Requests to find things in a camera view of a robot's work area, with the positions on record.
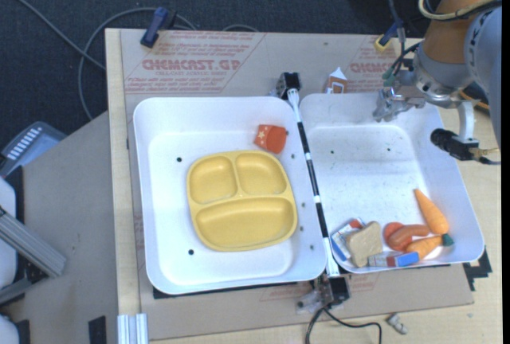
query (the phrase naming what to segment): blue clamp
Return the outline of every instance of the blue clamp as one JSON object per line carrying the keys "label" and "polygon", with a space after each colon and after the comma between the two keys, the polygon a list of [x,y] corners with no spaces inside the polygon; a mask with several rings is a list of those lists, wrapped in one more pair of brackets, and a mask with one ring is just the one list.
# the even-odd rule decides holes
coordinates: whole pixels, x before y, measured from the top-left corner
{"label": "blue clamp", "polygon": [[149,28],[147,29],[142,39],[140,40],[141,45],[145,45],[146,47],[149,48],[152,48],[154,46],[156,40],[159,37],[158,30],[161,29],[161,26],[167,20],[167,17],[168,17],[167,9],[158,7],[155,10],[154,16],[152,17],[151,25],[149,25]]}

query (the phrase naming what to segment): wooden edge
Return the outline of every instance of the wooden edge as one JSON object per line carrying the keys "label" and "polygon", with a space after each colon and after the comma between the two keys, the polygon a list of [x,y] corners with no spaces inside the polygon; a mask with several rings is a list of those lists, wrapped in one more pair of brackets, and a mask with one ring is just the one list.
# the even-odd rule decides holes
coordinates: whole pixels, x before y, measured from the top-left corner
{"label": "wooden edge", "polygon": [[128,124],[124,99],[124,75],[120,30],[105,30],[108,82],[108,116],[112,152],[113,215],[116,244],[117,297],[120,315],[141,311],[131,174],[127,149]]}

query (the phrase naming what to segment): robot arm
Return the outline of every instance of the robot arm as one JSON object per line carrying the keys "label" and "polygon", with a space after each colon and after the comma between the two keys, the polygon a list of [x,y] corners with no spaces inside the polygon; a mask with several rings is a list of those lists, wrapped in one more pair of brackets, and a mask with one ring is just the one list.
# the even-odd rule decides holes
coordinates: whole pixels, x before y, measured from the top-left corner
{"label": "robot arm", "polygon": [[433,12],[428,0],[419,0],[420,11],[432,22],[423,41],[411,49],[415,51],[413,67],[386,72],[374,118],[389,121],[412,107],[422,108],[426,102],[457,108],[461,118],[457,140],[471,142],[473,105],[459,91],[476,82],[489,99],[492,125],[501,149],[501,1],[441,0]]}

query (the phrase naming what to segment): yellow plate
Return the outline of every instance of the yellow plate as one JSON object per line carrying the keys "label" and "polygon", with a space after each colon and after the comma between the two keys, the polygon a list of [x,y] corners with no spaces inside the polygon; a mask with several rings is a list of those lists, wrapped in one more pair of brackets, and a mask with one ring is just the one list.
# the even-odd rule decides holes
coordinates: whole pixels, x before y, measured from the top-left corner
{"label": "yellow plate", "polygon": [[200,158],[188,170],[186,191],[195,231],[212,249],[263,248],[296,230],[292,188],[270,153],[244,150]]}

